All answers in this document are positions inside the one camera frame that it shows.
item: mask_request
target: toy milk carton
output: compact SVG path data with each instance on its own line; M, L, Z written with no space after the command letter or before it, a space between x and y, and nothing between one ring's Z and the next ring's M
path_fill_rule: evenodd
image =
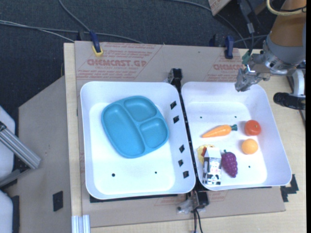
M222 156L219 148L207 147L204 155L203 184L220 185Z

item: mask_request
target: toy food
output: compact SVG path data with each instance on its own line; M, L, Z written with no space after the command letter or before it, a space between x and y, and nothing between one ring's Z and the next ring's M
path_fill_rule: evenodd
M242 143L242 151L246 154L253 154L258 150L258 143L254 139L246 139Z
M204 145L201 145L197 148L198 158L199 158L199 161L201 162L201 164L204 163L204 155L205 155L205 152L206 152L208 147L214 148L215 146L212 144L204 144Z
M220 125L208 132L206 132L205 134L202 135L203 138L207 138L207 137L215 137L215 136L223 136L223 135L227 135L230 134L230 132L234 130L237 131L238 130L238 126L236 124L230 126L230 125Z
M235 178L238 174L238 162L237 157L232 152L227 152L222 154L222 166L227 174L229 174L232 178Z
M259 135L261 126L256 120L248 120L245 123L244 131L246 135Z

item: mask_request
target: wooden table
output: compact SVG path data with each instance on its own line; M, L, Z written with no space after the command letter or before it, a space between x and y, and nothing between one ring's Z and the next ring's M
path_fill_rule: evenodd
M64 45L64 57L69 138L71 213L72 216L82 216L74 44L68 43ZM272 97L274 93L279 91L291 93L286 77L271 77L270 81L262 81L259 84L265 89L269 97L277 128L289 159L292 173L295 175L299 191L297 191L297 194L288 196L289 202L285 203L285 212L203 218L201 219L202 229L205 233L302 233L307 231L306 129L299 111L281 107L273 102ZM193 230L193 220L91 228L92 233L189 233L191 230Z

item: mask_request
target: blue clamp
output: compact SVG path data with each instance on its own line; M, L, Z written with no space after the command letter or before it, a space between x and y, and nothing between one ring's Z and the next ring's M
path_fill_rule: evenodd
M97 35L93 32L93 31L90 31L89 32L90 36L91 36L91 40L93 42L93 51L95 53L96 56L102 56L102 54L104 53L100 43L99 43L99 40L98 40L98 37Z
M226 59L232 59L233 55L232 55L232 51L233 51L233 44L234 44L234 39L232 36L228 35L225 38L225 58Z

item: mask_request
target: black floor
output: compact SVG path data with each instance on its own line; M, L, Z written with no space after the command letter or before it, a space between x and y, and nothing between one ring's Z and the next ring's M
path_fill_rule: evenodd
M97 33L120 35L126 38L99 35L100 41L142 42L148 44L209 46L218 36L218 46L231 35L236 41L249 32L237 0L232 0L220 13L197 5L168 0L61 0L89 29ZM183 0L209 7L208 0ZM249 0L256 8L265 0ZM246 1L243 2L250 13ZM267 34L274 15L263 9L258 18L249 14L256 33ZM58 0L0 0L0 20L32 27L70 30L57 32L71 40L83 25L71 17ZM83 40L90 40L88 34ZM51 33L0 24L0 106L9 114L41 90L59 79L63 73L63 44L70 42ZM234 47L249 47L243 41ZM255 48L261 48L259 42Z

